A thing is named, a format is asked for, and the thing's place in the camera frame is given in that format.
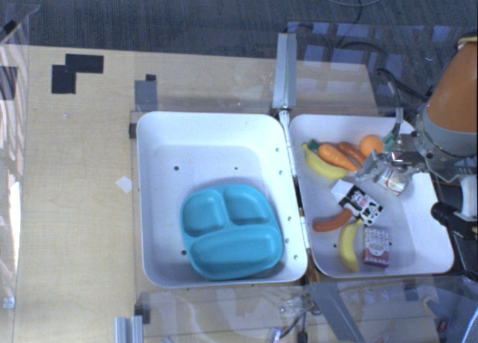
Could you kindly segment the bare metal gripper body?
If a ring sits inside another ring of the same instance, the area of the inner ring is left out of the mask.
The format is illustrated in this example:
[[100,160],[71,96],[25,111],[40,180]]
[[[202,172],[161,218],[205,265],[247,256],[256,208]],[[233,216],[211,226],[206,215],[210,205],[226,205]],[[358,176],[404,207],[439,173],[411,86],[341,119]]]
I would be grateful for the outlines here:
[[428,171],[425,158],[418,152],[411,134],[400,134],[386,161],[395,170],[404,174],[425,173]]

